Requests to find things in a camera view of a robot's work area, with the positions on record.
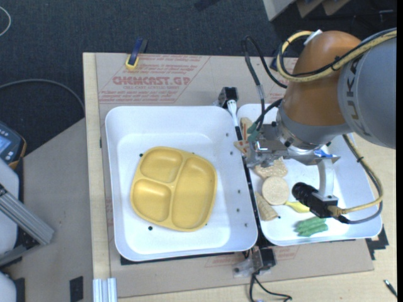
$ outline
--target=cardboard sheet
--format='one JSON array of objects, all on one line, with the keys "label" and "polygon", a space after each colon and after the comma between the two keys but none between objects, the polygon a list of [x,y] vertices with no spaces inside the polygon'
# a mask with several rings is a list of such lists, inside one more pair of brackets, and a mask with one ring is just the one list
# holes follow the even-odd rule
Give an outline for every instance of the cardboard sheet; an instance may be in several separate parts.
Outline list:
[{"label": "cardboard sheet", "polygon": [[[119,255],[113,234],[113,206],[105,116],[121,105],[212,105],[225,86],[236,87],[238,107],[259,103],[254,81],[243,57],[189,55],[141,55],[138,67],[125,68],[124,53],[97,53],[99,117],[103,145],[111,275],[117,279],[119,297],[168,293],[191,289],[246,284],[248,277],[234,278],[232,266],[244,259],[241,253],[133,264]],[[296,59],[286,59],[291,70]],[[284,90],[268,77],[260,59],[252,64],[264,88],[266,102],[281,98]],[[279,281],[373,269],[365,240],[273,247],[276,263],[261,276]]]}]

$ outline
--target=white tray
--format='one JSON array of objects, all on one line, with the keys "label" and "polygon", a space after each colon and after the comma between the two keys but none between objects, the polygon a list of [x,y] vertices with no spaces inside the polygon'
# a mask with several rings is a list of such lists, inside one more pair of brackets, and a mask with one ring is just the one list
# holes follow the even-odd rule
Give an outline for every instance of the white tray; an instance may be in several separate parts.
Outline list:
[{"label": "white tray", "polygon": [[[261,113],[260,104],[246,104],[239,108],[238,119],[246,117],[254,121]],[[265,123],[271,123],[276,119],[277,109],[272,109],[265,117]],[[374,200],[368,179],[362,166],[357,163],[354,155],[345,144],[342,137],[336,137],[329,147],[323,150],[329,154],[338,155],[341,158],[334,164],[335,180],[333,195],[339,198],[338,206],[349,208]],[[304,182],[316,189],[319,188],[319,171],[316,165],[306,166],[293,159],[284,160],[288,168],[288,174],[284,177],[290,188],[288,200],[295,201],[291,189],[297,182]],[[251,181],[255,191],[261,193],[263,180],[251,169]],[[381,216],[356,225],[347,225],[329,218],[327,219],[328,231],[317,233],[311,237],[298,237],[293,231],[294,225],[304,219],[314,217],[312,213],[297,213],[288,206],[274,206],[281,218],[271,221],[260,221],[263,235],[273,244],[279,246],[296,245],[303,243],[328,242],[335,240],[351,240],[355,238],[370,238],[379,234],[382,229]],[[359,220],[371,216],[377,211],[377,206],[356,211],[346,215],[352,220]]]},{"label": "white tray", "polygon": [[16,302],[17,288],[12,279],[0,272],[0,302]]},{"label": "white tray", "polygon": [[[230,114],[217,106],[120,106],[105,119],[115,244],[132,261],[219,254],[250,249],[256,220]],[[217,170],[210,219],[195,232],[170,230],[136,215],[130,186],[140,154],[157,146],[194,152]]]}]

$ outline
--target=white cable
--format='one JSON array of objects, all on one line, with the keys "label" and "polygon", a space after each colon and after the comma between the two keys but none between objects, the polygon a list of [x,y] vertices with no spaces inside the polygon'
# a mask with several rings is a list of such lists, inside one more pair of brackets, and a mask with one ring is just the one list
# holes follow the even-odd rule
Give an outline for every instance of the white cable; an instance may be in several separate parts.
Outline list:
[{"label": "white cable", "polygon": [[0,37],[1,37],[1,36],[3,36],[3,35],[9,30],[9,28],[10,28],[10,26],[11,26],[11,16],[10,16],[10,14],[8,13],[8,11],[5,10],[2,6],[0,6],[0,10],[3,10],[4,13],[6,13],[6,16],[8,17],[8,25],[7,25],[6,29],[4,29],[2,32],[0,32]]}]

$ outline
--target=green food item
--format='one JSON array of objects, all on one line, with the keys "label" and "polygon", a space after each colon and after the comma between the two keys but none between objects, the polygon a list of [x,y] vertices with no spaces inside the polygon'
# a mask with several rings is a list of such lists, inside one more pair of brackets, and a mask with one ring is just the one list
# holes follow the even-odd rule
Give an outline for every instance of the green food item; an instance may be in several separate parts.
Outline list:
[{"label": "green food item", "polygon": [[308,228],[308,229],[306,229],[304,231],[299,232],[298,236],[310,237],[313,234],[324,232],[324,231],[326,231],[328,229],[329,229],[329,227],[327,227],[327,225],[325,223],[323,223],[323,224],[315,225],[315,227]]},{"label": "green food item", "polygon": [[308,228],[323,225],[325,224],[325,222],[326,222],[325,218],[319,218],[319,217],[313,217],[307,220],[303,220],[297,223],[296,231],[300,233]]}]

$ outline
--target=cable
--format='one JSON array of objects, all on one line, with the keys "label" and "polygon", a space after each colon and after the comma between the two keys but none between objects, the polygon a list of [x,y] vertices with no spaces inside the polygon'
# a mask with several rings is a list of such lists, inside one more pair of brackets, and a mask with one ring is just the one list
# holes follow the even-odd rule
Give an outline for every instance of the cable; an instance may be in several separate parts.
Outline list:
[{"label": "cable", "polygon": [[244,55],[245,55],[245,62],[246,62],[247,68],[249,69],[249,72],[251,73],[254,83],[256,85],[256,89],[258,90],[260,104],[261,104],[261,112],[263,113],[263,111],[264,111],[264,92],[262,89],[262,85],[260,84],[258,75],[256,75],[256,72],[253,69],[253,66],[251,63],[251,58],[249,56],[249,52],[247,51],[246,41],[248,38],[249,38],[249,36],[246,36],[241,41],[241,47],[242,47],[242,51],[244,52]]},{"label": "cable", "polygon": [[380,43],[393,39],[397,36],[397,29],[392,28],[389,30],[381,31],[366,40],[363,40],[357,47],[351,49],[349,52],[345,53],[343,56],[338,57],[334,62],[327,64],[320,69],[313,70],[311,72],[304,72],[299,74],[291,74],[289,73],[283,63],[283,54],[287,50],[287,48],[291,45],[292,42],[298,39],[303,39],[308,37],[312,34],[311,31],[299,31],[293,34],[288,40],[283,43],[280,48],[280,51],[276,58],[276,64],[278,68],[278,72],[284,78],[288,79],[292,82],[310,82],[321,77],[327,76],[332,72],[339,70],[343,65],[347,64],[350,60],[357,58],[358,56],[362,55],[369,49],[379,45]]},{"label": "cable", "polygon": [[283,83],[281,83],[280,81],[278,81],[278,80],[273,76],[273,74],[270,72],[269,67],[267,66],[267,63],[266,63],[266,61],[264,60],[263,52],[261,51],[259,45],[254,41],[254,39],[253,39],[252,37],[250,37],[250,36],[245,36],[244,39],[242,39],[242,41],[241,41],[241,46],[242,46],[243,52],[244,52],[244,53],[247,53],[247,45],[246,45],[246,42],[247,42],[247,41],[250,41],[250,42],[254,45],[256,51],[258,52],[259,58],[260,58],[260,60],[262,61],[262,64],[263,64],[263,67],[264,67],[266,73],[267,73],[267,74],[269,75],[269,77],[273,80],[273,82],[275,82],[277,85],[279,85],[279,86],[282,87],[282,88],[287,88],[287,85],[284,85]]},{"label": "cable", "polygon": [[10,14],[7,12],[7,10],[5,10],[2,6],[0,6],[0,10],[2,10],[3,12],[6,13],[6,16],[8,17],[8,25],[6,27],[6,29],[4,29],[2,32],[0,32],[0,37],[3,36],[10,28],[11,26],[11,16]]},{"label": "cable", "polygon": [[84,114],[86,112],[85,110],[85,105],[84,103],[81,101],[80,97],[69,87],[67,87],[66,85],[63,85],[59,82],[55,82],[55,81],[50,81],[48,79],[23,79],[21,81],[15,81],[15,82],[10,82],[7,84],[3,84],[0,85],[0,90],[6,88],[6,87],[10,87],[10,86],[15,86],[15,85],[20,85],[20,84],[29,84],[29,83],[46,83],[46,84],[53,84],[56,86],[59,86],[63,89],[65,89],[66,91],[68,91],[69,93],[71,93],[80,103],[82,110],[84,111]]},{"label": "cable", "polygon": [[249,127],[249,129],[247,130],[248,133],[252,133],[254,130],[259,131],[258,128],[256,128],[260,122],[263,122],[264,120],[264,116],[273,108],[277,108],[280,106],[280,103],[283,99],[277,99],[276,101],[274,101],[273,103],[271,103],[261,114],[260,116],[256,119],[256,121]]},{"label": "cable", "polygon": [[[358,153],[356,147],[353,145],[353,142],[351,141],[350,137],[347,135],[343,135],[344,141],[347,143],[347,146],[349,147],[349,149],[351,150],[351,152],[353,153],[353,155],[357,158],[357,162],[359,162],[362,167],[364,168],[366,174],[368,175],[368,177],[371,179],[372,183],[374,184],[375,188],[378,191],[378,198],[370,203],[367,204],[361,204],[359,206],[355,206],[352,208],[339,208],[337,206],[329,206],[328,209],[332,212],[332,215],[338,219],[339,221],[341,221],[342,223],[347,223],[347,224],[357,224],[357,223],[363,223],[366,222],[368,220],[371,220],[375,217],[377,217],[383,208],[383,187],[382,184],[380,182],[380,180],[378,179],[378,177],[375,175],[375,173],[369,168],[369,166],[366,164],[364,158]],[[379,204],[379,208],[377,210],[377,212],[369,217],[360,219],[360,220],[349,220],[347,219],[347,217],[342,216],[348,213],[352,213],[353,211],[358,211],[358,210],[363,210],[372,206],[375,206],[376,204]]]},{"label": "cable", "polygon": [[285,299],[283,300],[283,302],[292,301],[292,297],[289,296],[289,295],[287,295],[287,294],[274,293],[274,292],[271,292],[271,291],[267,290],[267,289],[259,282],[259,280],[256,278],[256,275],[257,275],[257,272],[255,272],[255,273],[252,274],[252,276],[251,276],[251,283],[250,283],[250,285],[249,285],[249,298],[250,298],[251,302],[254,302],[254,300],[253,300],[253,284],[254,284],[255,281],[256,281],[256,283],[261,287],[261,289],[262,289],[263,291],[265,291],[266,293],[271,294],[271,295],[275,295],[275,296],[281,296],[281,297],[285,298]]},{"label": "cable", "polygon": [[247,250],[245,252],[242,252],[242,254],[244,255],[245,259],[247,259],[249,257],[249,254],[251,253],[251,250]]}]

